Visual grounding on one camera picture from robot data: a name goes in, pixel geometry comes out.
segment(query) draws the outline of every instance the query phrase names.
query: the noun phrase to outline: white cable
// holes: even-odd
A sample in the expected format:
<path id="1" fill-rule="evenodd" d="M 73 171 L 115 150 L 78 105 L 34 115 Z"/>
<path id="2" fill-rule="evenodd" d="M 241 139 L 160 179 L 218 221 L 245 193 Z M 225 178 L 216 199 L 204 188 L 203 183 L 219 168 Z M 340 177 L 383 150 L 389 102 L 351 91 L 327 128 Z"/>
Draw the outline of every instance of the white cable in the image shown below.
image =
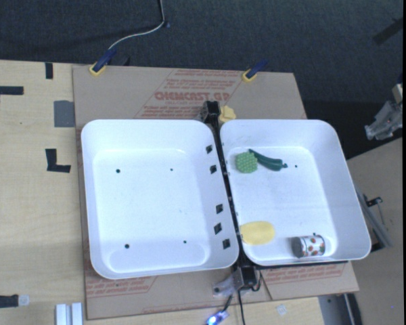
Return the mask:
<path id="1" fill-rule="evenodd" d="M 164 17 L 164 6 L 163 6 L 163 3 L 162 3 L 162 0 L 159 0 L 159 2 L 160 2 L 160 8 L 161 8 L 162 21 L 158 26 L 156 26 L 155 28 L 153 28 L 152 30 L 149 30 L 149 31 L 139 32 L 137 34 L 131 34 L 131 35 L 125 36 L 125 37 L 121 38 L 120 40 L 117 40 L 116 42 L 114 42 L 111 46 L 109 46 L 108 49 L 112 49 L 114 46 L 118 45 L 120 42 L 122 42 L 124 40 L 127 40 L 127 39 L 130 39 L 131 37 L 148 35 L 150 33 L 153 33 L 155 31 L 157 31 L 159 28 L 161 28 L 165 23 L 165 17 Z"/>

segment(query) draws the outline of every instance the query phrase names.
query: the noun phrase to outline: black hole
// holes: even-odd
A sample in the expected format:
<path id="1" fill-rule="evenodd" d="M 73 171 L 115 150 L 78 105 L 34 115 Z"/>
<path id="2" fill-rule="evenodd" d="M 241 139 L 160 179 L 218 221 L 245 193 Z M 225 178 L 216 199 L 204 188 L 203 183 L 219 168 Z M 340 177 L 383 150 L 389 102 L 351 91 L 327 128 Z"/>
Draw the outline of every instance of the black hole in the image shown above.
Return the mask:
<path id="1" fill-rule="evenodd" d="M 229 247 L 230 247 L 230 240 L 229 239 L 224 240 L 223 241 L 223 248 L 227 249 Z"/>
<path id="2" fill-rule="evenodd" d="M 214 226 L 215 234 L 218 234 L 223 228 L 221 227 L 221 223 L 218 223 Z"/>

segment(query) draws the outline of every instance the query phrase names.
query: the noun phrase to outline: can label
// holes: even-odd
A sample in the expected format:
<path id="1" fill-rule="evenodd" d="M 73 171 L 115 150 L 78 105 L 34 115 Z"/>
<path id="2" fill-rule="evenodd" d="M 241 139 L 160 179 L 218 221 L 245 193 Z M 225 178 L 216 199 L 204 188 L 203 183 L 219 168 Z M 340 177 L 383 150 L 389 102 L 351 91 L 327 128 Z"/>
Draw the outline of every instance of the can label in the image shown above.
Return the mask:
<path id="1" fill-rule="evenodd" d="M 293 237 L 295 257 L 318 257 L 325 254 L 325 240 L 320 235 Z"/>

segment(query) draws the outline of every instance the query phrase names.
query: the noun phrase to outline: black fabric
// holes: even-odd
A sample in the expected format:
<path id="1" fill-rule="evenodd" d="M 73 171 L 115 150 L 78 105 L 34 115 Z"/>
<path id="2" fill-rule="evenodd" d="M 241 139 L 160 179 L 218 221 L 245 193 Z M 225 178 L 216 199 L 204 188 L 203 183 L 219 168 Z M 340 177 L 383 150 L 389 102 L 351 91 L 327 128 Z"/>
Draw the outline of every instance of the black fabric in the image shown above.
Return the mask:
<path id="1" fill-rule="evenodd" d="M 121 43 L 117 57 L 220 70 L 267 59 L 266 71 L 294 73 L 309 118 L 331 115 L 321 111 L 335 104 L 344 120 L 328 122 L 356 126 L 361 147 L 347 158 L 369 148 L 363 126 L 392 100 L 403 71 L 403 0 L 163 1 L 170 27 Z M 158 0 L 0 0 L 0 59 L 92 64 L 160 21 Z"/>

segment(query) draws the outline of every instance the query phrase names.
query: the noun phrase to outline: blue clamp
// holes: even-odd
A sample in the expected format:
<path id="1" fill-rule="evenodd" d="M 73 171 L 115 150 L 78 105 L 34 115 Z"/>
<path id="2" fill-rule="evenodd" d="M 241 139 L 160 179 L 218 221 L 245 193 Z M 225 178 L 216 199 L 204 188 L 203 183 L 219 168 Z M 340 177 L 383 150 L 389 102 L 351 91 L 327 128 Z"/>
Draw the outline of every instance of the blue clamp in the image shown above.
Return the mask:
<path id="1" fill-rule="evenodd" d="M 116 48 L 107 49 L 103 56 L 89 67 L 89 72 L 93 76 L 99 76 L 106 69 L 107 63 L 116 55 L 116 53 Z"/>
<path id="2" fill-rule="evenodd" d="M 256 78 L 257 72 L 263 70 L 267 64 L 268 61 L 266 59 L 261 60 L 242 74 L 242 80 L 247 83 L 253 81 Z"/>

